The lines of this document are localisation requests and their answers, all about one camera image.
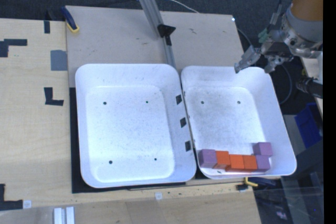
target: red block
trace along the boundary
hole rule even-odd
[[[253,172],[258,169],[256,156],[243,155],[244,166],[246,172]]]
[[[230,165],[229,151],[216,151],[217,164],[213,169],[225,169]]]
[[[227,172],[244,172],[245,165],[243,156],[240,154],[230,154],[231,164],[225,168]]]

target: wooden table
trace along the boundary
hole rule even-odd
[[[193,16],[197,15],[186,15],[190,24],[186,20],[181,22],[181,13],[163,13],[163,18],[179,17],[178,23],[186,25],[180,35],[188,31],[195,38],[197,34],[192,29],[196,27],[190,25],[192,21],[195,22]],[[223,34],[222,42],[230,48],[228,55],[234,55],[217,58],[229,59],[226,62],[224,60],[222,65],[233,65],[243,51],[235,25],[229,24],[232,17],[213,17],[217,21],[227,22],[216,31],[220,30]],[[198,23],[204,24],[204,21],[198,20]],[[73,194],[69,77],[67,71],[51,71],[50,68],[50,52],[67,51],[66,25],[64,22],[50,22],[50,33],[46,34],[43,21],[0,19],[0,29],[0,41],[27,39],[27,46],[9,46],[8,57],[0,58],[0,183],[6,184],[5,200],[30,200],[33,207],[31,211],[0,212],[1,223],[7,223],[5,221],[14,216],[17,219],[28,219],[28,215],[36,216],[41,212],[48,215],[51,208],[65,205],[75,206],[76,219],[80,219],[78,223],[106,223],[103,221],[107,218],[103,217],[104,214],[108,214],[110,220],[115,219],[116,223],[120,219],[120,223],[132,223],[135,209],[130,209],[133,204],[128,202],[138,200],[157,203],[167,223],[205,223],[208,222],[207,218],[218,220],[223,217],[236,223],[260,223],[251,188],[245,193],[236,190],[235,186],[242,182],[240,179],[192,179],[179,187]],[[53,99],[64,100],[63,106],[45,105],[44,87],[52,87]],[[155,201],[155,193],[158,191],[162,193],[163,199]],[[110,210],[104,209],[111,207],[114,208],[113,216]],[[95,214],[100,216],[100,222],[92,221]]]

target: blue bin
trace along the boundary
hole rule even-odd
[[[295,116],[295,121],[306,148],[322,139],[323,120],[316,103],[308,103],[306,108]]]

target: white tray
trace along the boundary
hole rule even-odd
[[[249,67],[189,66],[182,70],[182,88],[197,153],[202,149],[253,153],[253,144],[270,142],[271,169],[261,173],[201,168],[212,179],[283,176],[296,170],[296,158],[269,74]]]
[[[94,188],[185,182],[196,172],[177,71],[87,64],[76,72],[80,169]]]

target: white wire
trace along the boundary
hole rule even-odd
[[[178,2],[178,1],[176,1],[176,0],[169,0],[169,1],[178,3],[178,4],[182,5],[183,7],[187,8],[187,9],[189,9],[189,10],[195,12],[195,13],[199,13],[198,11],[196,11],[196,10],[194,10],[193,8],[190,8],[190,7],[188,7],[188,6],[184,5],[184,4],[182,4],[181,2]]]

